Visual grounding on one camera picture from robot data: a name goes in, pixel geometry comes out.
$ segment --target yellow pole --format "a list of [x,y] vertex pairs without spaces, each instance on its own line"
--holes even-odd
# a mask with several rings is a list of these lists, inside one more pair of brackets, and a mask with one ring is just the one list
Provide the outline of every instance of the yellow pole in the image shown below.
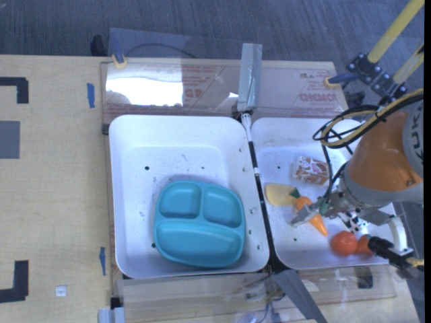
[[395,83],[401,85],[424,62],[425,53],[421,45],[404,65],[393,75]]
[[378,63],[378,60],[380,60],[386,50],[388,50],[398,35],[405,29],[424,4],[425,0],[409,1],[403,11],[398,15],[397,19],[395,19],[389,29],[367,55],[367,58],[371,63]]

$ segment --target toy food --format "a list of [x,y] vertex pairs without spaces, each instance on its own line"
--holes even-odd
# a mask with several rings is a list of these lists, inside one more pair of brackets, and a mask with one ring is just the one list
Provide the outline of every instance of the toy food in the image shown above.
[[358,240],[358,246],[356,247],[355,254],[367,254],[373,255],[374,252],[368,249],[368,241],[371,238],[369,234],[362,235]]
[[322,185],[329,178],[328,164],[318,159],[300,155],[293,165],[292,177]]
[[332,237],[331,247],[336,253],[348,256],[356,251],[358,241],[352,232],[341,231]]
[[[311,205],[312,201],[307,196],[299,196],[296,199],[296,208],[298,210],[302,209],[305,205]],[[328,236],[328,231],[326,229],[325,223],[323,222],[323,219],[320,214],[316,214],[313,218],[311,218],[309,221],[315,228],[318,229],[318,231],[323,234],[324,236]]]
[[265,187],[265,194],[269,203],[274,206],[290,206],[295,203],[296,197],[292,196],[294,186],[286,184],[269,183]]

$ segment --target gray carpet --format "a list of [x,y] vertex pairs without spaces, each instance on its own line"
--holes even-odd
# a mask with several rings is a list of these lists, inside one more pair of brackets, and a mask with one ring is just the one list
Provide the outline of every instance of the gray carpet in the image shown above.
[[[338,73],[368,52],[409,0],[0,0],[0,53],[90,56],[90,42],[110,28],[263,44],[268,60],[332,61]],[[394,74],[424,41],[424,9],[380,60]],[[422,65],[406,81],[424,85]],[[366,90],[365,102],[380,97]],[[405,204],[409,240],[424,257],[424,215]],[[410,274],[424,322],[424,275]]]

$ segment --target red tomato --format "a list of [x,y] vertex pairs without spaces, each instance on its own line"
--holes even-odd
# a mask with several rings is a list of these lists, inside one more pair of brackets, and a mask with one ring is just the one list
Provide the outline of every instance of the red tomato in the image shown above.
[[369,234],[364,234],[358,240],[358,247],[356,248],[355,254],[367,254],[373,255],[374,252],[368,249],[368,241],[371,236]]
[[333,236],[331,247],[336,253],[347,256],[356,251],[358,241],[352,232],[341,231]]

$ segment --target blue divided plate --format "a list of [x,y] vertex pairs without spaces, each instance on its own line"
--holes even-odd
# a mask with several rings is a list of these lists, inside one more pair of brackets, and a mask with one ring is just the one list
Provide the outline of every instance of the blue divided plate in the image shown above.
[[231,190],[193,180],[168,184],[154,218],[154,242],[173,262],[200,268],[235,263],[244,248],[244,209]]

